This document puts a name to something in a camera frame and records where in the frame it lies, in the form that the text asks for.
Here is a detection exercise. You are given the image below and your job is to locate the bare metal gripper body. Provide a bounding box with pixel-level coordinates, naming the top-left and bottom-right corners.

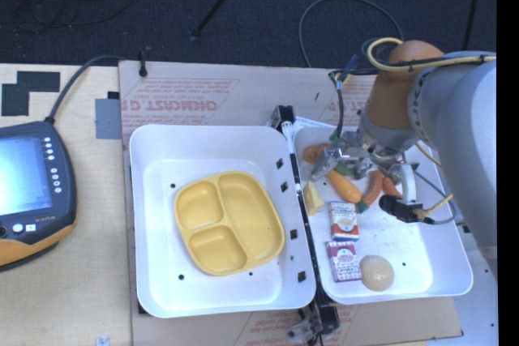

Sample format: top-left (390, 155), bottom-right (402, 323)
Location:
top-left (335, 129), bottom-right (403, 174)

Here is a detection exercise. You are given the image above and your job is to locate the orange doughnut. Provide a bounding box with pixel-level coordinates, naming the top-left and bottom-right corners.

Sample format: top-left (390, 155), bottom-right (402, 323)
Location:
top-left (302, 143), bottom-right (330, 164)

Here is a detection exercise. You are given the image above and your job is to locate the orange carrot with green top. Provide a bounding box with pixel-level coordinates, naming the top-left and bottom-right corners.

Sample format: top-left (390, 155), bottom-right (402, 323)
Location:
top-left (355, 169), bottom-right (384, 215)

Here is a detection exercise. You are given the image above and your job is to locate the yellow toy carrot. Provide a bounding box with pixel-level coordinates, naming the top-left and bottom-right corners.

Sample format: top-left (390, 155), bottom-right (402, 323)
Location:
top-left (327, 169), bottom-right (362, 205)

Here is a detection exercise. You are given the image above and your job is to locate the yellow cheese wedge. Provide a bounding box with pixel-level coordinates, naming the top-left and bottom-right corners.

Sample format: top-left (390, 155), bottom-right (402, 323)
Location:
top-left (302, 180), bottom-right (326, 217)

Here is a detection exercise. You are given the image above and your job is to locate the thin black and white rod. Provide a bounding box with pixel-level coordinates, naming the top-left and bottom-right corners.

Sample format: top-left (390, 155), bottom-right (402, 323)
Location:
top-left (282, 120), bottom-right (328, 315)

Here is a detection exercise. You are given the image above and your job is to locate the white and orange carton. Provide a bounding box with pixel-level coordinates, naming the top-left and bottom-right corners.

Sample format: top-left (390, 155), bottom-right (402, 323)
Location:
top-left (327, 200), bottom-right (361, 243)

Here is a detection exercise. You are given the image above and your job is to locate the red and white carton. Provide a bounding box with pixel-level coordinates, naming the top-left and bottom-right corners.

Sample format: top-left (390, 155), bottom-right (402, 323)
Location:
top-left (324, 240), bottom-right (363, 284)

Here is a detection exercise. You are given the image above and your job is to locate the white plastic tray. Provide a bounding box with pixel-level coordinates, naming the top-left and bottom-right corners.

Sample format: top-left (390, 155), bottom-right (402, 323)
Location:
top-left (129, 123), bottom-right (318, 319)
top-left (293, 125), bottom-right (474, 305)

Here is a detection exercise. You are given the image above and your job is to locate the yellow divided plate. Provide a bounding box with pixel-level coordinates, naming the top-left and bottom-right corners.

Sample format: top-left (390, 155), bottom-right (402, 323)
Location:
top-left (173, 170), bottom-right (286, 277)

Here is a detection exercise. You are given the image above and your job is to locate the beige round bread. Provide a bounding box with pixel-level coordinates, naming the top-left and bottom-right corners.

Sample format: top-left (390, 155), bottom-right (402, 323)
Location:
top-left (358, 254), bottom-right (396, 293)

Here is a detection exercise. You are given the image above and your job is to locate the brown cardboard board red print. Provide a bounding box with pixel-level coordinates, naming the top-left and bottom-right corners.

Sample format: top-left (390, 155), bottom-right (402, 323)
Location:
top-left (118, 60), bottom-right (464, 346)

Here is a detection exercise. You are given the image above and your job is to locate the black cylinder on white bracket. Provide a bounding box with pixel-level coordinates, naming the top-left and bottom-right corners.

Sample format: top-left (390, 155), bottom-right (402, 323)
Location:
top-left (378, 161), bottom-right (425, 224)

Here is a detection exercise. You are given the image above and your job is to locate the black block with thin wires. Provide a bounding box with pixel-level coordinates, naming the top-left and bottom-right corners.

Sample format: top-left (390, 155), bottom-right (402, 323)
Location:
top-left (272, 105), bottom-right (295, 130)
top-left (315, 304), bottom-right (341, 335)

